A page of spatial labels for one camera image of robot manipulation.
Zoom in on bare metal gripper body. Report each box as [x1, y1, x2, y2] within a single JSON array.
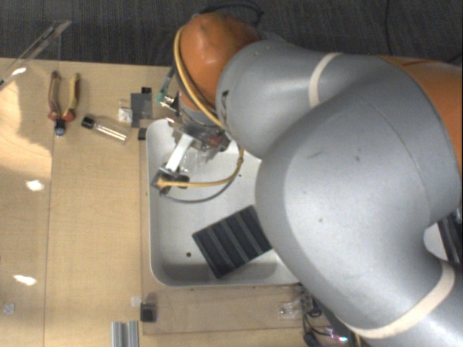
[[171, 118, 232, 158]]

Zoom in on small white packet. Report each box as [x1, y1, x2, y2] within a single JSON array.
[[118, 100, 135, 124]]

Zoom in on clear bottle with black cap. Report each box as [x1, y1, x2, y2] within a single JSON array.
[[80, 115, 131, 146]]

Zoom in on white plastic tray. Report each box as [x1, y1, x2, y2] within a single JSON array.
[[145, 118, 302, 288]]

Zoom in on black ribbed block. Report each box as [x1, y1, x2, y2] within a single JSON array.
[[191, 205, 273, 280]]

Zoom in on red and yellow pliers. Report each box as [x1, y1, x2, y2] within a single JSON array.
[[47, 70, 82, 137]]

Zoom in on black cylinder on white bracket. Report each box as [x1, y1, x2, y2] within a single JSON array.
[[150, 135, 196, 197]]

